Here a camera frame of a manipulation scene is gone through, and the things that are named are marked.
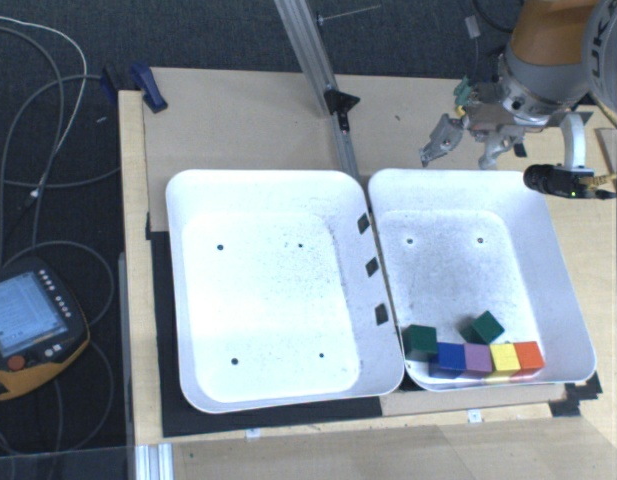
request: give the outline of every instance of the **black mat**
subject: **black mat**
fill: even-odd
[[[207,414],[192,407],[179,387],[169,234],[152,233],[150,239],[161,377],[162,424],[165,437],[375,418],[382,415],[378,397],[296,404],[226,414]]]

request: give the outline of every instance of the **wooden block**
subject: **wooden block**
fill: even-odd
[[[512,343],[492,344],[490,345],[490,353],[492,355],[493,372],[488,376],[489,381],[510,379],[521,369],[517,351]]]
[[[546,363],[539,350],[539,344],[536,341],[524,341],[513,343],[517,358],[519,359],[520,370],[515,377],[532,375],[536,371],[543,368]]]
[[[492,356],[488,345],[464,343],[466,371],[463,378],[481,379],[492,373]]]
[[[437,353],[437,329],[434,327],[410,325],[402,337],[406,359],[428,361]]]
[[[442,379],[456,379],[466,370],[463,344],[437,343],[437,354],[430,358],[428,374]]]
[[[484,311],[470,325],[460,331],[468,343],[488,345],[504,332],[504,328],[490,311]]]

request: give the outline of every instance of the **orange block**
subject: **orange block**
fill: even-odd
[[[517,352],[517,358],[519,359],[519,366],[521,369],[515,376],[531,375],[537,370],[541,370],[545,365],[541,350],[536,341],[524,341],[520,343],[513,343],[515,351]]]

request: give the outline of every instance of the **green block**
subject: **green block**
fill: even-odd
[[[410,325],[402,333],[406,359],[428,361],[437,354],[437,329],[425,325]]]
[[[469,326],[460,331],[460,334],[468,343],[480,343],[482,345],[490,345],[503,333],[504,328],[490,311],[484,311]]]

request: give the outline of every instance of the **wooden table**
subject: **wooden table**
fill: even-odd
[[[168,439],[163,436],[147,214],[150,212],[153,230],[167,229],[163,188],[170,176],[185,168],[277,165],[291,169],[328,169],[337,168],[337,163],[330,121],[319,116],[301,74],[178,69],[154,69],[154,73],[169,103],[166,112],[151,113],[139,92],[119,94],[132,411],[136,444],[177,444],[178,472],[184,475],[201,471],[194,469],[196,461],[192,460],[191,446],[210,450],[210,441],[237,439],[241,442],[245,434],[235,431]],[[340,76],[338,82],[340,90],[361,97],[362,103],[349,117],[363,179],[385,167],[421,167],[417,151],[428,140],[439,116],[453,108],[452,90],[457,83],[363,76]],[[582,110],[593,111],[586,126],[587,166],[597,174],[606,173],[605,151],[600,147],[598,135],[600,130],[607,134],[612,125],[595,108]],[[512,153],[502,155],[499,169],[523,170],[534,163],[563,161],[563,139],[558,129],[530,136],[525,145],[528,158],[517,158]],[[476,169],[481,153],[482,146],[467,136],[453,153],[429,168]],[[600,443],[610,443],[612,459],[617,452],[616,200],[570,201],[550,197],[548,204],[597,353],[597,372],[603,389],[599,399],[581,402],[583,418],[575,425],[578,432],[584,429],[601,438]],[[383,429],[382,432],[387,432],[385,439],[392,442],[396,434],[391,434],[389,429],[407,427],[421,432],[422,428],[433,428],[435,432],[442,429],[446,433],[443,442],[447,447],[448,435],[453,431],[460,435],[460,429],[470,417],[487,424],[513,425],[511,428],[518,429],[519,435],[538,428],[537,425],[548,425],[544,434],[548,441],[554,439],[554,435],[549,437],[550,433],[558,433],[570,442],[573,430],[567,427],[573,423],[558,421],[565,418],[553,418],[547,403],[565,396],[562,384],[490,391],[394,392],[381,397],[384,415],[381,418],[265,428],[261,435],[294,436],[298,441],[292,448],[294,452],[289,449],[288,453],[300,454],[303,453],[300,450],[306,450],[300,440],[316,433]],[[528,426],[528,421],[535,423]],[[471,442],[474,439],[474,449],[481,450],[477,453],[486,453],[483,447],[492,438],[489,432],[493,429],[484,425],[481,433],[469,438]],[[510,433],[508,427],[498,427],[497,431]],[[591,443],[590,438],[588,445],[584,441],[580,442],[581,446]],[[272,448],[281,443],[291,446],[287,440],[274,446],[272,440],[267,443]],[[572,453],[581,455],[576,442],[571,445]],[[458,453],[460,446],[451,448],[453,453]],[[202,462],[203,467],[210,467],[210,462]]]

